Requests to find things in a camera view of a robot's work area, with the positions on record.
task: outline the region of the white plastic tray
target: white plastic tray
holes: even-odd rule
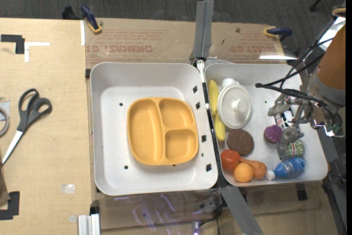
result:
[[[201,190],[216,183],[216,158],[196,68],[180,63],[101,63],[90,77],[95,182],[101,192],[128,195]],[[145,97],[172,97],[190,105],[199,136],[199,150],[191,161],[149,166],[134,159],[127,139],[127,112],[132,102]]]
[[[207,81],[213,79],[221,90],[221,82],[225,78],[237,80],[250,94],[253,112],[248,123],[242,128],[249,132],[254,140],[254,149],[251,154],[245,158],[249,160],[261,161],[266,164],[268,170],[274,169],[281,162],[277,154],[277,146],[264,141],[263,133],[267,126],[275,124],[274,117],[269,117],[268,110],[273,107],[279,92],[268,89],[255,88],[256,83],[270,83],[286,75],[291,67],[284,64],[210,64],[205,69],[205,78]],[[296,75],[284,84],[284,88],[299,90],[301,79]],[[305,160],[305,170],[300,176],[292,179],[274,179],[273,181],[252,180],[247,183],[237,182],[233,175],[224,172],[226,180],[238,187],[251,187],[256,185],[268,185],[275,183],[292,183],[292,182],[309,182],[320,181],[328,172],[327,161],[318,137],[317,131],[312,129],[309,124],[300,125],[301,132],[304,136],[300,139],[305,146],[303,159]],[[224,142],[218,142],[220,153],[228,149],[226,139]]]

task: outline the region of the black scissors handle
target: black scissors handle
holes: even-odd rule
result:
[[[27,109],[22,110],[22,104],[28,94],[34,92],[34,96],[29,100]],[[47,108],[39,112],[40,107],[47,106]],[[40,117],[45,116],[46,114],[51,113],[53,107],[49,99],[39,98],[39,92],[32,88],[24,92],[18,102],[18,111],[20,113],[20,123],[17,127],[18,131],[25,132],[28,127],[33,124]]]

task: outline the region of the wooden surface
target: wooden surface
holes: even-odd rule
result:
[[[10,99],[10,127],[0,138],[2,155],[16,132],[24,91],[36,88],[53,105],[52,113],[23,135],[3,167],[8,191],[20,191],[20,207],[13,220],[0,221],[0,234],[77,234],[70,216],[88,215],[91,204],[80,21],[1,19],[0,33],[50,42],[30,47],[28,63],[23,54],[15,54],[15,43],[0,42],[0,96]],[[62,193],[63,184],[74,184],[74,193]]]

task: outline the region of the gray ring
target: gray ring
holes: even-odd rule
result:
[[[6,133],[9,128],[10,119],[4,108],[0,107],[0,113],[5,116],[5,126],[0,130],[0,137]]]

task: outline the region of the brown patty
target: brown patty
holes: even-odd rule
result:
[[[246,156],[254,148],[253,137],[243,129],[234,129],[227,136],[227,145],[231,150],[236,151],[240,156]]]

